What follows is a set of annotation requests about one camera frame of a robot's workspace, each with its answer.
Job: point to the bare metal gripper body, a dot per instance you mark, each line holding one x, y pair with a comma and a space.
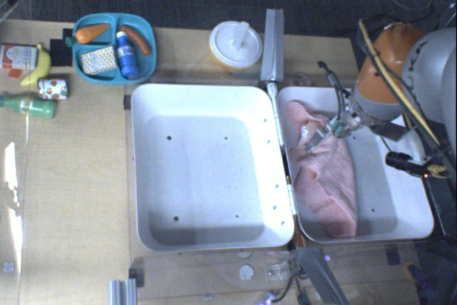
345, 125

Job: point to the yellow banana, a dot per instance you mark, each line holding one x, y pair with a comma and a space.
41, 68

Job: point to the pink cloth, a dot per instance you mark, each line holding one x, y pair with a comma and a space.
328, 185

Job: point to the brown sausage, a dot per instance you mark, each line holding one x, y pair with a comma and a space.
137, 39

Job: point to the white plastic tray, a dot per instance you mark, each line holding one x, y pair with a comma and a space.
210, 168
385, 196

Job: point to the blue divided plate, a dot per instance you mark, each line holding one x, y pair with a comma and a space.
143, 68

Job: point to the green bottle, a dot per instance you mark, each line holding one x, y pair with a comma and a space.
35, 108

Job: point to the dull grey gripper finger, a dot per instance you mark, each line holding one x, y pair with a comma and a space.
305, 132
316, 143

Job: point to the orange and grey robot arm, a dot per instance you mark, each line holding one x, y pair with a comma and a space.
428, 71

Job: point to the white can with orange print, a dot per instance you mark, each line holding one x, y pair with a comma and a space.
52, 89

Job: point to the orange carrot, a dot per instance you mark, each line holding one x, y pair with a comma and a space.
91, 33

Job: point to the yellow cup with white lid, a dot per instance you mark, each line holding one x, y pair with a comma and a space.
235, 46

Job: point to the black cylinder on white bracket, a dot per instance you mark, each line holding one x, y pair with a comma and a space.
401, 160

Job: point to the white and red carton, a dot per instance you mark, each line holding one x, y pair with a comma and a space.
18, 56

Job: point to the blue bottle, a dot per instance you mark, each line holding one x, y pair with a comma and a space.
126, 59

